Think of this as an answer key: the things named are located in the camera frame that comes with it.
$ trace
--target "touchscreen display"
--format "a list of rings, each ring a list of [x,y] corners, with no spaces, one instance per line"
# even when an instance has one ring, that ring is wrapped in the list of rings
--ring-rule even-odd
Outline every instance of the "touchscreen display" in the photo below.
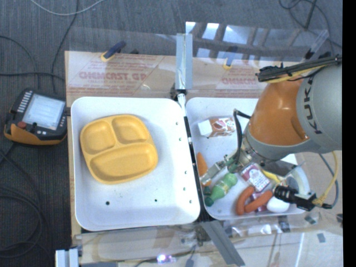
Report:
[[[22,121],[28,124],[35,122],[37,126],[56,130],[64,106],[64,101],[33,94]]]

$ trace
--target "food item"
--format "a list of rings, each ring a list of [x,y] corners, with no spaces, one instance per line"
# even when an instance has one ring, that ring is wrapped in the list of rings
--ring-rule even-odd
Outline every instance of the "food item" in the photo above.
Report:
[[[197,163],[197,166],[198,166],[198,174],[199,174],[199,177],[202,177],[208,170],[207,168],[207,164],[205,162],[205,159],[203,157],[203,155],[198,152],[197,155],[196,155],[196,163]],[[211,180],[208,181],[206,184],[201,184],[203,187],[205,186],[209,186],[211,184]]]
[[[272,197],[267,203],[267,209],[271,212],[285,212],[289,208],[288,202]]]
[[[199,122],[198,128],[202,136],[230,136],[236,131],[236,124],[232,117],[211,117]]]
[[[261,169],[261,171],[268,179],[271,179],[271,180],[275,181],[276,183],[281,182],[281,180],[278,178],[278,176],[275,175],[274,173],[267,172],[266,170],[263,170],[263,169]]]
[[[260,192],[260,193],[253,193],[251,196],[250,196],[250,200],[251,202],[256,200],[257,198],[259,198],[261,195],[263,194],[263,192]],[[267,205],[261,205],[259,206],[255,212],[262,212],[262,211],[267,211]]]
[[[257,210],[258,207],[267,204],[267,202],[273,197],[271,190],[265,191],[260,197],[244,207],[246,213]]]
[[[240,194],[238,201],[236,203],[236,213],[241,216],[245,213],[245,202],[246,200],[255,192],[255,189],[252,186],[248,186],[242,193]]]
[[[269,184],[268,178],[261,172],[257,164],[247,166],[242,172],[241,177],[250,182],[255,187],[256,192],[262,192]]]
[[[233,173],[226,173],[212,188],[211,195],[205,198],[205,205],[210,207],[213,203],[224,197],[232,186],[236,185],[238,178]]]
[[[87,123],[80,133],[81,150],[95,180],[119,184],[143,177],[158,164],[154,140],[145,123],[122,114]]]

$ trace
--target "kuka logo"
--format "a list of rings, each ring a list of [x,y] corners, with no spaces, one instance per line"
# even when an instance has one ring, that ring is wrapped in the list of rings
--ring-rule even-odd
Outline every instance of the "kuka logo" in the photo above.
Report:
[[[323,132],[318,130],[318,124],[314,119],[313,111],[310,106],[310,97],[309,97],[310,91],[312,90],[313,79],[314,76],[311,76],[311,78],[309,78],[308,80],[309,87],[305,88],[304,90],[304,95],[305,95],[304,109],[305,109],[306,119],[309,121],[309,125],[314,129],[314,132],[318,135],[320,133],[322,134]]]

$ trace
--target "sausage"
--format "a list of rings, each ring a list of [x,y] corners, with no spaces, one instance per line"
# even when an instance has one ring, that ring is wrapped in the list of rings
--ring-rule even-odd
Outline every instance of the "sausage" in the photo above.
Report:
[[[252,186],[248,186],[242,193],[240,194],[238,201],[236,203],[236,213],[241,216],[245,213],[245,202],[246,200],[254,193],[255,188]]]
[[[199,174],[199,177],[202,177],[208,170],[207,168],[207,164],[205,162],[205,159],[203,157],[203,155],[198,152],[197,155],[196,155],[196,162],[197,162],[197,165],[198,165],[198,174]],[[209,186],[211,184],[211,180],[208,181],[205,185],[201,184],[202,186]]]
[[[245,212],[252,212],[257,210],[258,207],[261,207],[272,198],[273,193],[271,190],[265,191],[261,196],[259,196],[256,200],[252,201],[251,203],[247,204],[244,208]]]

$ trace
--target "yellow divided plate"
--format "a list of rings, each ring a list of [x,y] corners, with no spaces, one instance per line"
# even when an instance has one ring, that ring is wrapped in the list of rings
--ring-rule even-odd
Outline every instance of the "yellow divided plate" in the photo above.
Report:
[[[81,130],[80,144],[91,174],[105,184],[142,177],[158,163],[150,132],[133,115],[110,116],[88,123]]]

